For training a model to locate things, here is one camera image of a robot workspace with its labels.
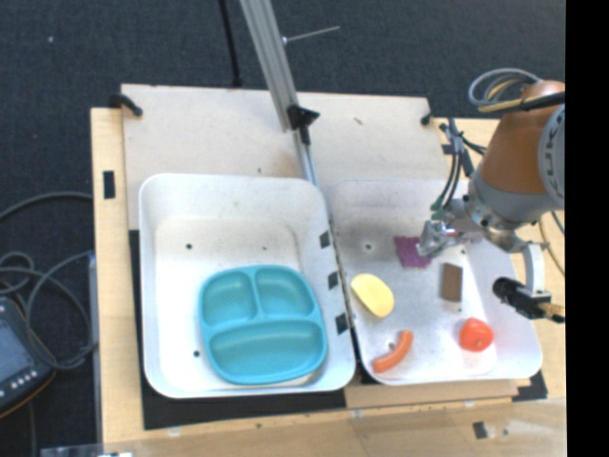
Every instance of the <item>white plastic tray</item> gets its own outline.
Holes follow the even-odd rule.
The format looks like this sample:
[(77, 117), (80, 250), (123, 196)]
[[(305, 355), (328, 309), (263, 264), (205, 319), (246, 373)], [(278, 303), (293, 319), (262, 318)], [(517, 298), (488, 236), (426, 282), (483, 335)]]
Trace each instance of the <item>white plastic tray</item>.
[[(394, 237), (421, 235), (443, 186), (435, 180), (348, 181), (328, 193), (345, 282), (368, 272), (395, 295), (394, 310), (379, 318), (349, 291), (363, 365), (386, 385), (530, 377), (541, 365), (533, 325), (492, 292), (498, 277), (515, 277), (508, 254), (482, 241), (450, 248), (426, 268), (404, 268), (400, 262)], [(462, 267), (459, 303), (441, 297), (443, 263)], [(459, 328), (470, 316), (495, 332), (494, 344), (483, 352), (458, 345)], [(412, 349), (397, 366), (376, 374), (372, 361), (389, 352), (405, 328), (414, 333)]]
[[(158, 174), (140, 190), (140, 255), (144, 367), (148, 381), (171, 398), (245, 396), (334, 390), (353, 377), (346, 312), (322, 194), (301, 179)], [(328, 339), (325, 362), (311, 374), (277, 385), (237, 386), (206, 358), (197, 301), (204, 281), (229, 268), (277, 264), (299, 271), (318, 297)]]

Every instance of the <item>dark carpet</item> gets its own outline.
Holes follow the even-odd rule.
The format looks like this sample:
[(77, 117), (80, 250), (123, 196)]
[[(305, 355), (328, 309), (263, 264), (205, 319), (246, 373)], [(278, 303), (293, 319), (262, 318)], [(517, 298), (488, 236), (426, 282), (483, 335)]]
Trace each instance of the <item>dark carpet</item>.
[[(244, 87), (265, 88), (238, 0), (226, 0)], [(467, 88), (519, 68), (565, 80), (566, 0), (272, 0), (282, 33), (341, 26), (288, 45), (298, 91), (426, 96), (437, 116), (475, 117)], [(230, 87), (218, 0), (0, 0), (0, 211), (34, 195), (91, 193), (88, 113), (122, 83)], [(52, 201), (0, 223), (0, 257), (44, 271), (93, 248), (91, 204)], [(88, 309), (88, 266), (56, 274)], [(64, 296), (41, 293), (34, 328), (60, 357), (85, 340)], [(92, 364), (34, 400), (40, 448), (96, 439)], [(28, 407), (0, 420), (0, 455), (29, 455)]]

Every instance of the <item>yellow lemon toy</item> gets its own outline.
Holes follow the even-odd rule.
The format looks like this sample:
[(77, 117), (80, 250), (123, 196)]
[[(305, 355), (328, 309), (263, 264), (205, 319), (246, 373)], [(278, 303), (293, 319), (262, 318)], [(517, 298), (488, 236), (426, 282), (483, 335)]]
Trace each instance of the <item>yellow lemon toy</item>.
[(393, 310), (393, 292), (374, 274), (358, 274), (351, 280), (351, 289), (373, 314), (381, 318)]

